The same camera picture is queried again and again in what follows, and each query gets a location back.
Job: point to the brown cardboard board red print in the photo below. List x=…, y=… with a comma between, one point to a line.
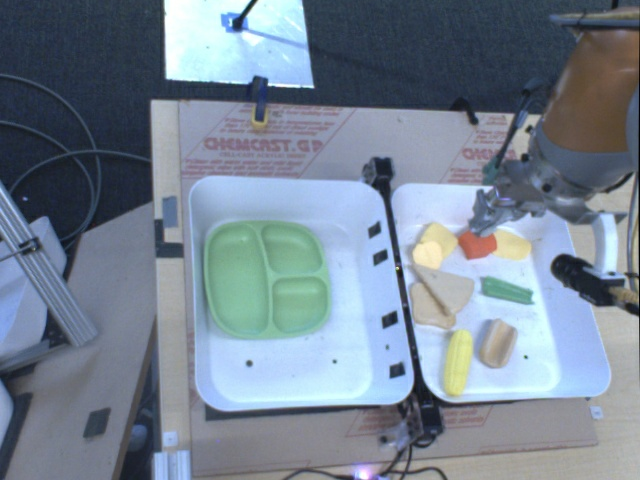
x=410, y=138

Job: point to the green toy bean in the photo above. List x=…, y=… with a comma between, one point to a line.
x=507, y=290

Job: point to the yellow toy corn cob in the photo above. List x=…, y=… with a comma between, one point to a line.
x=458, y=363

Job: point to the yellow heart-shaped toy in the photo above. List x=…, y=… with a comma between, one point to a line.
x=428, y=255

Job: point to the thin black rod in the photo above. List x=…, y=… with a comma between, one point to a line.
x=402, y=288

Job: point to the tan toy bread slice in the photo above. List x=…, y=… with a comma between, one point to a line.
x=427, y=313

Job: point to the black cylinder on white bracket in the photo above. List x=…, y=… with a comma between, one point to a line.
x=580, y=275

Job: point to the tan toy hot dog bun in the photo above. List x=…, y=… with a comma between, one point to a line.
x=497, y=345

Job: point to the white plastic tray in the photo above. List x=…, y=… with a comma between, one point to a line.
x=560, y=328
x=300, y=368

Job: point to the yellow toy wedge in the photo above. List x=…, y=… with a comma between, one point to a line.
x=442, y=235

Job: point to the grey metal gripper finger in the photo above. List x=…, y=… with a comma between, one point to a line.
x=501, y=218
x=480, y=215

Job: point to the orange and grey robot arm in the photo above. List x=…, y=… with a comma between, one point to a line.
x=590, y=93

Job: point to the green divided plate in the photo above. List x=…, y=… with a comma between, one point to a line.
x=235, y=278

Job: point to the tan triangular toy sandwich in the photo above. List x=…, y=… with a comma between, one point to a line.
x=452, y=288

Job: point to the red-orange toy chunk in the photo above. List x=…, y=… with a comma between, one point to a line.
x=477, y=248

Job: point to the pale yellow toy piece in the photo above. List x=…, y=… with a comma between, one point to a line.
x=515, y=247

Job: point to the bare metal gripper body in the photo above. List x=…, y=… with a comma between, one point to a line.
x=537, y=190

